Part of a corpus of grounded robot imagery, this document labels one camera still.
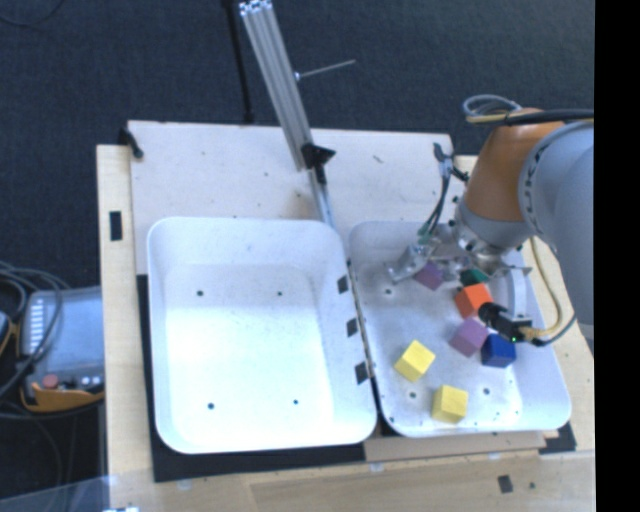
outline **orange cube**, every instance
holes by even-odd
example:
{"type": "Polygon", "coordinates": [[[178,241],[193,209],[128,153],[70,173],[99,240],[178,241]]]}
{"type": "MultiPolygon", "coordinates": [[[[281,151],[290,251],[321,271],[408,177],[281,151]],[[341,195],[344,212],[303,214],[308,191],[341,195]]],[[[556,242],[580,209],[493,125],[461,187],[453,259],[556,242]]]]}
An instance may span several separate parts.
{"type": "Polygon", "coordinates": [[[478,309],[485,302],[493,302],[491,293],[484,283],[465,286],[453,299],[458,306],[462,318],[467,318],[478,313],[478,309]]]}

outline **red button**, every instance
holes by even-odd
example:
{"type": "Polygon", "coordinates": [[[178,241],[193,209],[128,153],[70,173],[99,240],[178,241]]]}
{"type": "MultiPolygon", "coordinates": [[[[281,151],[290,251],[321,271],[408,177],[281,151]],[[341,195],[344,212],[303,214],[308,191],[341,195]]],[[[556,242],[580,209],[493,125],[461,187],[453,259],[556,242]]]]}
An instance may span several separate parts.
{"type": "Polygon", "coordinates": [[[49,373],[42,377],[42,386],[44,389],[57,389],[60,379],[55,373],[49,373]]]}

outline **blue cube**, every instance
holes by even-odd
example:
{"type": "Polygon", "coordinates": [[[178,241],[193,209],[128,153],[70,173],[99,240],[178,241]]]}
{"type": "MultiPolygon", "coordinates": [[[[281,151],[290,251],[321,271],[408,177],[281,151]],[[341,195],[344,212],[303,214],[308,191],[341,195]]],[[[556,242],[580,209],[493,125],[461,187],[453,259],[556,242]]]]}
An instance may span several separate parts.
{"type": "Polygon", "coordinates": [[[489,334],[480,349],[482,364],[506,368],[516,360],[516,347],[499,334],[489,334]]]}

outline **electronic device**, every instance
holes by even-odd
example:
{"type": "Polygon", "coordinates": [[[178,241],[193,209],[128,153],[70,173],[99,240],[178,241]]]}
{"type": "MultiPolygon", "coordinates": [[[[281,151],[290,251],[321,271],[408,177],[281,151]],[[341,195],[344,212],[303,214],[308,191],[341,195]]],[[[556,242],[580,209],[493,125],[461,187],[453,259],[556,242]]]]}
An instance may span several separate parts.
{"type": "Polygon", "coordinates": [[[22,359],[35,356],[21,387],[23,404],[30,411],[70,410],[103,398],[100,287],[32,293],[21,323],[18,351],[22,359]],[[41,347],[49,326],[51,332],[41,347]]]}

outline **toy block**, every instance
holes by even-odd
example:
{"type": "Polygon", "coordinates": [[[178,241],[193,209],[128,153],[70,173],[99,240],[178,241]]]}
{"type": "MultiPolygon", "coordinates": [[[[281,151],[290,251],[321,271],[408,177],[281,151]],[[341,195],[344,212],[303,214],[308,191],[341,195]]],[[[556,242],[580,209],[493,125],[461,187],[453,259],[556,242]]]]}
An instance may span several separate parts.
{"type": "Polygon", "coordinates": [[[478,309],[485,302],[493,302],[493,297],[484,283],[465,286],[454,297],[462,318],[478,314],[478,309]]]}
{"type": "Polygon", "coordinates": [[[488,335],[489,330],[484,325],[474,318],[466,318],[449,340],[449,345],[470,357],[480,350],[488,335]]]}
{"type": "Polygon", "coordinates": [[[488,280],[489,276],[477,268],[469,268],[460,272],[460,282],[462,283],[462,286],[485,283],[488,280]]]}
{"type": "Polygon", "coordinates": [[[489,334],[480,355],[483,365],[506,368],[516,360],[516,347],[499,334],[489,334]]]}
{"type": "Polygon", "coordinates": [[[426,373],[435,358],[427,347],[413,340],[393,367],[406,379],[415,382],[426,373]]]}
{"type": "Polygon", "coordinates": [[[427,262],[413,278],[430,290],[437,290],[444,282],[444,272],[434,263],[427,262]]]}
{"type": "Polygon", "coordinates": [[[431,417],[448,423],[458,423],[467,415],[469,393],[443,384],[433,394],[431,417]]]}

